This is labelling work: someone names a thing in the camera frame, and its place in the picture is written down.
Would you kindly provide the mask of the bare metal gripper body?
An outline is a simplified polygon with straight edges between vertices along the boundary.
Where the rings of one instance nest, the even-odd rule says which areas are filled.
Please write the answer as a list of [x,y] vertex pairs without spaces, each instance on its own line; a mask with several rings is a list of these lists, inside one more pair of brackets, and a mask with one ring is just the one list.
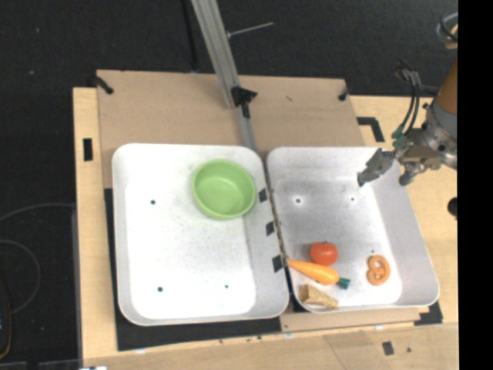
[[424,122],[395,145],[395,156],[402,163],[419,163],[437,169],[457,168],[457,140],[438,123]]

